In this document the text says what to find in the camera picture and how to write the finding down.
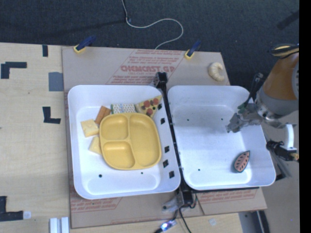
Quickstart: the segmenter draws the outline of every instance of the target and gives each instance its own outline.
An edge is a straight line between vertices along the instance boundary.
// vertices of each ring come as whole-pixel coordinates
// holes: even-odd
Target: cardboard sheet
[[[63,73],[67,148],[69,160],[71,227],[170,219],[172,213],[162,212],[162,204],[174,197],[163,193],[102,200],[86,200],[73,186],[68,91],[80,84],[140,84],[149,85],[157,72],[166,72],[167,89],[175,85],[229,85],[225,79],[213,80],[207,72],[209,65],[223,59],[218,52],[196,52],[192,59],[184,58],[185,51],[87,48],[76,54],[72,47],[63,47]],[[184,216],[204,216],[265,209],[261,189],[221,191],[198,194],[199,205],[184,212]]]

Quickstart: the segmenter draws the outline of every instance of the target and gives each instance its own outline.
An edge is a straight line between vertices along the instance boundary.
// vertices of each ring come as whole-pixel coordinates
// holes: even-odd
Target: brown oval toy
[[[245,170],[248,164],[249,155],[250,151],[246,151],[236,158],[233,167],[237,172],[242,173]]]

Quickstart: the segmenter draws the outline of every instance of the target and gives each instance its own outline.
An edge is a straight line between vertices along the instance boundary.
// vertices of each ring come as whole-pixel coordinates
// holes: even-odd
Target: blue clamp
[[[191,49],[189,49],[186,53],[185,53],[185,58],[186,59],[191,59],[194,55],[195,51],[198,51],[201,47],[201,41],[197,40],[196,43],[192,46]]]
[[[94,35],[89,36],[88,38],[86,38],[85,40],[80,42],[79,45],[73,47],[73,50],[76,53],[81,53],[85,50],[85,47],[91,46],[95,40],[96,40],[96,36],[94,36]]]

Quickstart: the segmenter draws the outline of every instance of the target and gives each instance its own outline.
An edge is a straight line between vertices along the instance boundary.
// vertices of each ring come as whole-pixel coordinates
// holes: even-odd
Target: table
[[[62,73],[62,47],[0,44],[0,63],[26,62],[0,79],[0,196],[6,211],[30,211],[31,218],[0,222],[2,232],[48,232],[53,217],[70,216],[64,92],[49,91],[49,73]],[[60,123],[44,123],[43,107]],[[238,213],[186,218],[192,232],[241,233]],[[100,226],[87,232],[154,232],[163,220]],[[170,232],[187,232],[181,219]],[[71,229],[70,232],[85,232]]]

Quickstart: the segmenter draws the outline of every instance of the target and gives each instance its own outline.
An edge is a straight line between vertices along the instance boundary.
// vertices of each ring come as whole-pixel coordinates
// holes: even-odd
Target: toy cheese slice
[[[240,154],[240,155],[236,158],[233,167],[234,167],[234,169],[235,169],[237,172],[242,173],[242,172],[245,170],[245,168],[246,168],[246,166],[247,166],[247,164],[248,164],[249,154],[250,154],[250,151],[246,151],[246,152]]]
[[[137,103],[135,104],[135,109],[137,112],[143,113],[153,118],[154,114],[156,113],[156,110],[159,107],[161,98],[162,98],[162,95],[159,95],[152,99],[148,99],[143,102]]]

